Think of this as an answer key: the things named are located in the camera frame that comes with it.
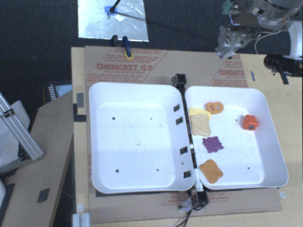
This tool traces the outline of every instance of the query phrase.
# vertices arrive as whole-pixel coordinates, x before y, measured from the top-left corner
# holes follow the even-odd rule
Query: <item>toy bread slice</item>
[[[207,114],[198,114],[190,116],[191,130],[193,135],[209,136],[210,128]]]
[[[210,183],[217,182],[223,176],[223,172],[212,159],[205,161],[199,168]]]
[[[189,117],[192,115],[207,114],[209,120],[212,117],[212,114],[210,112],[208,112],[207,110],[204,110],[204,109],[199,109],[199,108],[189,108],[188,114],[189,114]]]

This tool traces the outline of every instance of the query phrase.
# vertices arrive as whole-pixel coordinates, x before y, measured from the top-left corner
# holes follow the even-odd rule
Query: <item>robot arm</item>
[[[229,58],[239,48],[263,35],[288,31],[291,52],[288,58],[302,60],[302,22],[288,18],[298,12],[303,0],[227,0],[223,14],[230,18],[226,27],[219,29],[216,52],[220,58]]]

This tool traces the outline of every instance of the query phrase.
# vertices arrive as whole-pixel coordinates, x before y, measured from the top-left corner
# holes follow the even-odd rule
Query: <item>white tray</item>
[[[101,82],[90,88],[89,106],[92,181],[97,190],[181,191],[192,187],[195,175],[177,89]]]
[[[89,90],[92,181],[104,193],[183,191],[197,177],[213,190],[283,186],[288,173],[264,95],[251,88],[190,87],[187,108],[224,104],[209,122],[224,149],[208,153],[193,136],[197,165],[223,172],[211,184],[195,176],[181,94],[172,86],[100,82]],[[255,131],[242,128],[254,115]]]
[[[221,102],[224,110],[213,114],[211,134],[224,149],[208,153],[202,136],[193,136],[197,165],[208,159],[216,162],[223,177],[213,184],[199,170],[204,186],[213,190],[279,187],[288,181],[288,172],[276,136],[265,96],[252,88],[190,87],[186,91],[187,108],[206,109],[208,102]],[[254,115],[254,131],[242,127],[245,115]]]

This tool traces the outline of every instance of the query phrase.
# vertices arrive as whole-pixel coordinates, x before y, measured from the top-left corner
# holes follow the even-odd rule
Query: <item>toy food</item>
[[[255,116],[253,115],[245,115],[243,119],[243,128],[245,130],[254,131],[258,126],[258,121]]]
[[[205,161],[199,168],[210,183],[217,182],[223,176],[223,172],[212,159]]]
[[[220,149],[223,149],[222,143],[219,141],[217,136],[203,138],[203,145],[206,147],[208,153],[217,152]]]
[[[189,108],[188,114],[189,114],[189,117],[192,115],[207,114],[209,120],[212,117],[212,114],[210,112],[208,112],[207,110],[204,110],[204,109],[199,109],[199,108]]]
[[[209,136],[210,128],[207,114],[198,114],[190,116],[190,123],[193,135]]]
[[[211,114],[219,114],[223,111],[224,106],[220,102],[216,103],[207,103],[206,104],[206,109],[211,113]]]

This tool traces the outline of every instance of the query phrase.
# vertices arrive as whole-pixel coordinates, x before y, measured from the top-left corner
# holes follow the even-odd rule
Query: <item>dark floor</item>
[[[131,46],[214,52],[219,26],[228,21],[221,15],[224,1],[144,0],[150,41]],[[302,10],[295,19],[302,20]],[[33,119],[46,83],[71,80],[71,47],[85,45],[109,42],[78,38],[77,0],[0,0],[0,92],[11,104],[21,100]],[[284,32],[258,44],[263,54],[289,54],[289,48]],[[255,53],[254,43],[238,52]],[[68,202],[71,189],[65,185],[61,202]]]

